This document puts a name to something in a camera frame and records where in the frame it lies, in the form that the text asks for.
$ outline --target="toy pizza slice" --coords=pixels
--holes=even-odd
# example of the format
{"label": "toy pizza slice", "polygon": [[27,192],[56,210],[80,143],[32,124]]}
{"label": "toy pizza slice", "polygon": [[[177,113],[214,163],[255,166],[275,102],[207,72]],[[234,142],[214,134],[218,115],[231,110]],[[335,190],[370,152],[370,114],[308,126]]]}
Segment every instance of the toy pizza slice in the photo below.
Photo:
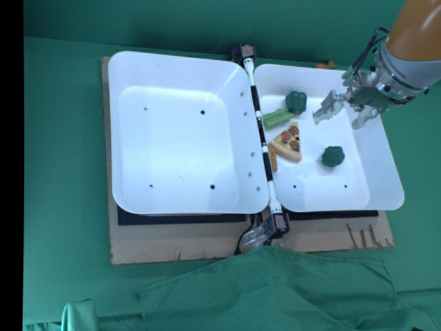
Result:
{"label": "toy pizza slice", "polygon": [[297,123],[291,124],[285,131],[272,140],[270,144],[274,147],[277,154],[290,161],[299,162],[302,159]]}

